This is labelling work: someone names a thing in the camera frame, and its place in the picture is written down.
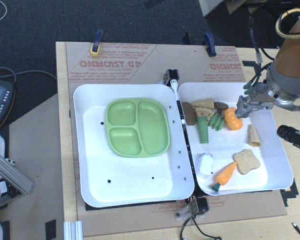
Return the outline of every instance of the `white cable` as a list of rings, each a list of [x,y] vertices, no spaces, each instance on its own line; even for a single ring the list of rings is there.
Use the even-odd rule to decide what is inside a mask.
[[[0,21],[1,21],[4,17],[6,17],[7,12],[8,12],[8,8],[7,8],[7,6],[5,5],[5,3],[2,2],[1,0],[0,0],[0,3],[4,6],[4,10],[5,10],[3,16],[0,18]]]
[[[300,8],[295,8],[284,12],[283,14],[281,14],[281,16],[278,18],[278,20],[275,23],[276,33],[284,39],[300,39],[300,34],[285,34],[279,28],[279,21],[282,21],[285,17],[287,17],[289,14],[292,13],[300,13]]]

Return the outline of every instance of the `orange vegetable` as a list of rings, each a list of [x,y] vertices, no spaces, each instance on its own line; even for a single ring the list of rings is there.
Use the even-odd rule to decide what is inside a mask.
[[[244,125],[242,118],[235,115],[235,107],[229,107],[224,111],[224,120],[231,130],[239,130]]]
[[[216,184],[212,186],[212,189],[216,192],[219,191],[220,185],[225,185],[230,180],[232,174],[234,173],[237,166],[237,162],[234,161],[230,163],[226,168],[224,168],[215,178]]]

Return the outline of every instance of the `green plate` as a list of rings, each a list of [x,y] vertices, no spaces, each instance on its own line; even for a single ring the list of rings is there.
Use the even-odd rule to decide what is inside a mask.
[[[112,150],[124,157],[159,156],[170,146],[165,109],[148,98],[123,98],[106,109],[106,134]]]

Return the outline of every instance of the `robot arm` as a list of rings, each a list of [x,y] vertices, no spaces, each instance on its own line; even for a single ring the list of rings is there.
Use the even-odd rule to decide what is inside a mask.
[[[252,112],[264,108],[272,109],[274,105],[300,112],[300,105],[294,104],[300,98],[300,17],[289,34],[283,34],[278,27],[283,17],[291,12],[300,12],[300,9],[285,12],[277,21],[277,33],[286,39],[274,61],[266,68],[263,82],[248,84],[245,92],[247,96],[239,97],[235,111],[238,118],[249,117]],[[300,148],[300,131],[282,125],[277,133]]]

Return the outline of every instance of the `green cylinder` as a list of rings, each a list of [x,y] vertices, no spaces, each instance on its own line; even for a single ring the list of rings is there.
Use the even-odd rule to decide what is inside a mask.
[[[205,115],[198,116],[196,123],[198,125],[200,143],[208,143],[208,118]]]

